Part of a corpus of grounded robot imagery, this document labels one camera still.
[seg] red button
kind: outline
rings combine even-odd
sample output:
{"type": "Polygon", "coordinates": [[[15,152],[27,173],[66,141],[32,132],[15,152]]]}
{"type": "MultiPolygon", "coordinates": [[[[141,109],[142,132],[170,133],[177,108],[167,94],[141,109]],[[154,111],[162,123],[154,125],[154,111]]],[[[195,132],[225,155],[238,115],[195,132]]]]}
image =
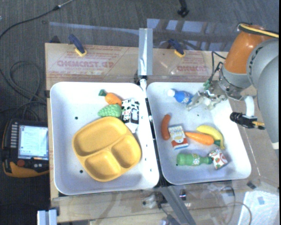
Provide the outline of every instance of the red button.
{"type": "Polygon", "coordinates": [[[17,165],[18,165],[19,167],[23,167],[23,166],[25,165],[24,160],[22,160],[22,159],[18,160],[18,161],[17,161],[17,165]]]}

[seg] white bottle cap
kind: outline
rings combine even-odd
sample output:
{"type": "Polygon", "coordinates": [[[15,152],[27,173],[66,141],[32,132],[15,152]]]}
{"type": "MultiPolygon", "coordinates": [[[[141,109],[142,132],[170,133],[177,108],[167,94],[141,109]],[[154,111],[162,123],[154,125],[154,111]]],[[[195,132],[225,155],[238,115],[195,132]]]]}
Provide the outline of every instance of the white bottle cap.
{"type": "Polygon", "coordinates": [[[175,96],[175,91],[173,89],[168,90],[168,96],[169,97],[175,96]]]}

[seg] carrot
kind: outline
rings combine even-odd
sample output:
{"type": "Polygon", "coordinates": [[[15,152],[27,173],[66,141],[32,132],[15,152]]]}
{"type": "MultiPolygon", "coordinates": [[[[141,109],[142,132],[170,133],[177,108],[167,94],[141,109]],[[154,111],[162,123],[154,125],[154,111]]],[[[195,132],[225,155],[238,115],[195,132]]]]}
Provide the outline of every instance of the carrot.
{"type": "Polygon", "coordinates": [[[201,133],[192,133],[192,132],[184,132],[185,135],[203,145],[212,145],[214,144],[214,139],[212,136],[207,134],[201,134],[201,133]]]}
{"type": "Polygon", "coordinates": [[[115,95],[114,93],[105,92],[102,89],[99,92],[99,96],[104,96],[105,97],[105,101],[108,104],[119,104],[120,106],[122,106],[122,100],[117,95],[115,95]]]}
{"type": "Polygon", "coordinates": [[[170,133],[168,130],[169,121],[170,121],[170,115],[166,114],[161,122],[161,136],[163,137],[164,140],[169,140],[170,138],[170,133]]]}

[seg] blue bottle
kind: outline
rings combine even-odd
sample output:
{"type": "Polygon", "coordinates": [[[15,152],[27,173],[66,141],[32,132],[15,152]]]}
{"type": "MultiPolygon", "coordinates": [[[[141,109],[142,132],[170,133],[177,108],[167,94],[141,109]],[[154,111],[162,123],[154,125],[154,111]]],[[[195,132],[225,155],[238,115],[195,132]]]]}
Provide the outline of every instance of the blue bottle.
{"type": "Polygon", "coordinates": [[[185,91],[177,91],[175,89],[170,89],[168,91],[168,96],[174,97],[177,102],[182,104],[189,104],[192,101],[193,95],[185,91]]]}

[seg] robotic arm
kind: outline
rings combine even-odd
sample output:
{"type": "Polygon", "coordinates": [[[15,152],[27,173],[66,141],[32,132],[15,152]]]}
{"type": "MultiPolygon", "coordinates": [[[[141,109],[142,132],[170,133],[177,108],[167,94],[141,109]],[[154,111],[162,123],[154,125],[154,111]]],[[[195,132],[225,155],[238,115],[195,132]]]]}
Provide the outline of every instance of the robotic arm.
{"type": "Polygon", "coordinates": [[[188,105],[188,110],[199,103],[208,109],[232,98],[244,100],[246,114],[233,112],[230,119],[246,128],[267,129],[274,149],[279,149],[279,35],[255,25],[239,24],[241,32],[219,70],[218,80],[211,78],[204,84],[204,92],[198,91],[188,105]],[[264,124],[254,116],[252,97],[241,92],[253,85],[257,90],[257,102],[264,124]]]}

